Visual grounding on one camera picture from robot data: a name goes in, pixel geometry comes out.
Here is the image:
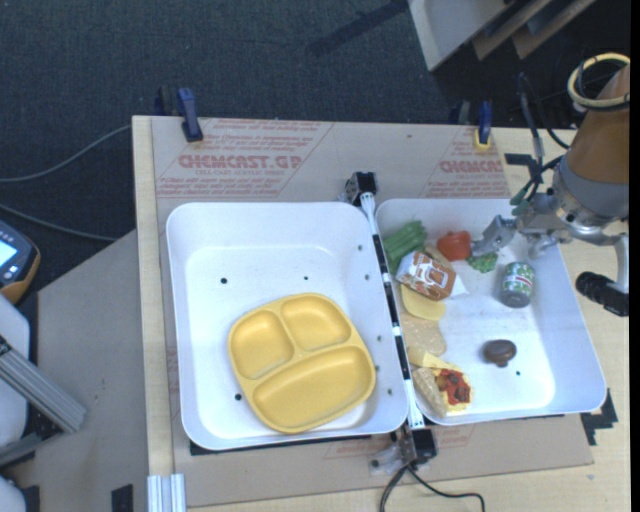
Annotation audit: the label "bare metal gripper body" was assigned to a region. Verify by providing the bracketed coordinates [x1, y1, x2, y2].
[514, 192, 630, 247]

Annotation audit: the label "green toy peas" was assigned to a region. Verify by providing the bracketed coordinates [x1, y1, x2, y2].
[466, 251, 499, 274]

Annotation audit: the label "red toy pepper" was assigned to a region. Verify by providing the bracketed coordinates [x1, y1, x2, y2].
[436, 229, 473, 262]

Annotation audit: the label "green and white can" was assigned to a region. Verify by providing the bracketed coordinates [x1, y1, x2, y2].
[500, 260, 537, 309]

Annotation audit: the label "pale yellow toy food piece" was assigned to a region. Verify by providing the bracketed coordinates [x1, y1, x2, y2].
[424, 243, 454, 271]

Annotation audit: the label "orange and white carton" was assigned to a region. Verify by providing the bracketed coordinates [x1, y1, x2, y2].
[394, 250, 469, 303]

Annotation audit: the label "white plastic tray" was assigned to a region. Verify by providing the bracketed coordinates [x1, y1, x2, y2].
[374, 197, 608, 427]
[165, 200, 411, 451]

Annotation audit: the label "yellow toy cheese slice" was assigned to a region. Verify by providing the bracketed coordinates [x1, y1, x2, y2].
[400, 283, 447, 322]

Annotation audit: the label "brown toy mushroom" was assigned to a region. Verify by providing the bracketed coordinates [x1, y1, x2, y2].
[482, 338, 518, 369]

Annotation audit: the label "tan toy biscuit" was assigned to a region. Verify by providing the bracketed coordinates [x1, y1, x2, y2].
[399, 313, 448, 358]

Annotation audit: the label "yellow toy cheese wedge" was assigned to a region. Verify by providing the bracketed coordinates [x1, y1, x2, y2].
[406, 345, 452, 372]

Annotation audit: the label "thin black and white rod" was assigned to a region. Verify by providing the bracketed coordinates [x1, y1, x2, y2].
[359, 191, 426, 430]

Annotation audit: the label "toy pizza slice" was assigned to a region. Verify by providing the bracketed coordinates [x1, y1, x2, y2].
[432, 364, 474, 414]

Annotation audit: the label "brown cardboard board, red print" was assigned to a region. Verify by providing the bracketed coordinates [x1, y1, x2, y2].
[149, 116, 609, 509]

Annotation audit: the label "yellow divided plate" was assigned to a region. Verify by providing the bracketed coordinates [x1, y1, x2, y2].
[227, 292, 378, 435]

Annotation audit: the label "black cylinder on white bracket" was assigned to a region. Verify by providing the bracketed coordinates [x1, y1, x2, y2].
[574, 233, 631, 318]

